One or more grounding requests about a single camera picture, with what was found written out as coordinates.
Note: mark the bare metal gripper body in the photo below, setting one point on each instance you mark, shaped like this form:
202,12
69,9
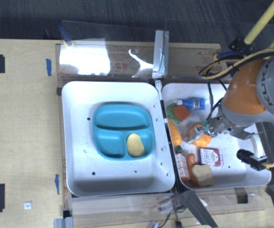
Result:
220,125

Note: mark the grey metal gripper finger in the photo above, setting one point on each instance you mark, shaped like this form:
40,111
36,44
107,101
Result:
209,133
193,135

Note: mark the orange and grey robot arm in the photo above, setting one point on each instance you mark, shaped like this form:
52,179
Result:
243,91

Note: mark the orange round toy fruit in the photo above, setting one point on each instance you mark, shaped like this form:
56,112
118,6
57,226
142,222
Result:
204,141

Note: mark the orange carrot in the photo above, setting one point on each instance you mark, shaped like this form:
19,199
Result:
175,134

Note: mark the red and white carton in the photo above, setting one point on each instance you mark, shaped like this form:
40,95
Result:
210,157

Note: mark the orange sausage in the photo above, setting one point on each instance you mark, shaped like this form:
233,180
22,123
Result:
191,160

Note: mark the orange pizza slice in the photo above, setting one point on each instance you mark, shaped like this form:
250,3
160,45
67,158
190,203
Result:
182,113

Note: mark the green leafy toy vegetable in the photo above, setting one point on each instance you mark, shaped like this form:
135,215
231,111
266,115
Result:
171,113

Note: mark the blue bottle with white cap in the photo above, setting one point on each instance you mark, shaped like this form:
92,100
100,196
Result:
195,103

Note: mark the orange and white carton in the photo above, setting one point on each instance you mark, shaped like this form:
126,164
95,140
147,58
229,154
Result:
182,167

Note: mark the tan bread slice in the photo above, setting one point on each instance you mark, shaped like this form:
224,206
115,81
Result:
203,174

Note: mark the thin black and white rod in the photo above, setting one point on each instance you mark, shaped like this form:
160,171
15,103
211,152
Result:
163,108

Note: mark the white plastic tray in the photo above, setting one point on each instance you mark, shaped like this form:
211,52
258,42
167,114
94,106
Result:
79,139
234,170

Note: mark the yellow oval toy food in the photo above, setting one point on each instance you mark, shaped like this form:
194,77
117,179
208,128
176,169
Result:
135,145

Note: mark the blue divided plate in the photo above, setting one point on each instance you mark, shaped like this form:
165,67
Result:
117,117

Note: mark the black cylinder on white bracket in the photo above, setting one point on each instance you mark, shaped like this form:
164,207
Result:
248,157

